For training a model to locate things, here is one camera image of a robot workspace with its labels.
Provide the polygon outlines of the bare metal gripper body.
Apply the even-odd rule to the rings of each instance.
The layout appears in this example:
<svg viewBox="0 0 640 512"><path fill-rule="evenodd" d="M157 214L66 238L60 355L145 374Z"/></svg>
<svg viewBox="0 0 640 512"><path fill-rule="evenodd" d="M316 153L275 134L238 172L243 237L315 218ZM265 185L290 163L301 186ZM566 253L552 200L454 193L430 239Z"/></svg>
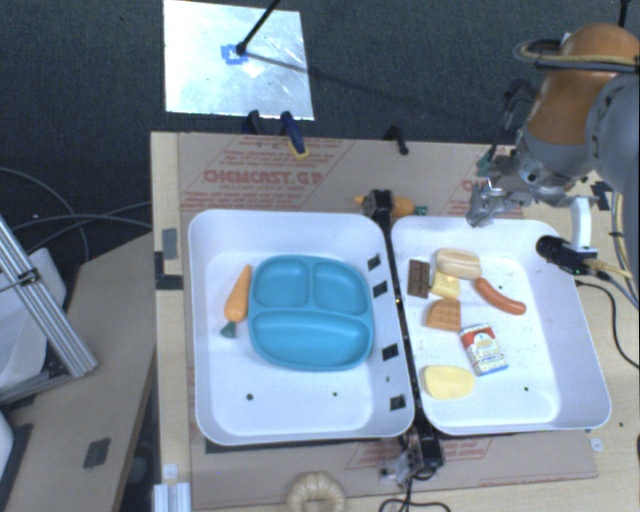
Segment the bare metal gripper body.
<svg viewBox="0 0 640 512"><path fill-rule="evenodd" d="M493 162L478 189L481 210L510 210L532 201L547 202L554 187L545 183L548 173L539 162Z"/></svg>

